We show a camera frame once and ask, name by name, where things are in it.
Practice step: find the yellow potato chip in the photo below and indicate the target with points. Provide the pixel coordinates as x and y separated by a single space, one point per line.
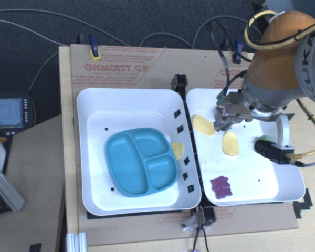
203 126
178 151
230 144

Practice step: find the purple grapes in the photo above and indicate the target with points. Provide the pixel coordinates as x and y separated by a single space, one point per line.
221 188

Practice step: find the green round toy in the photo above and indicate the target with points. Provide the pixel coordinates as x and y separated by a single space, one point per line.
264 138

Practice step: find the brown cardboard board red print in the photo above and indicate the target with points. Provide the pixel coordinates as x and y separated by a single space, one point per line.
136 69

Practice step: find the white plastic tray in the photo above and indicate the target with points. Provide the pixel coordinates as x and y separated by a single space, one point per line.
252 177
136 106

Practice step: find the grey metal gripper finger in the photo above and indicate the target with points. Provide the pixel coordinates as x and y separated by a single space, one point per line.
228 126
218 123

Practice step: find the black cylinder on white bracket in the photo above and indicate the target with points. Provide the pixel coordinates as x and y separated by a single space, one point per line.
271 149

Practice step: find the blue divided plate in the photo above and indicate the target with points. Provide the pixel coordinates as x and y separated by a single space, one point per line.
136 164

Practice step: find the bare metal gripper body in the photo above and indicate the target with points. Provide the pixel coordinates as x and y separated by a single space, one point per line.
236 107

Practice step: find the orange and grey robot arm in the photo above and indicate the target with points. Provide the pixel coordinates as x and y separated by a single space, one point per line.
274 62

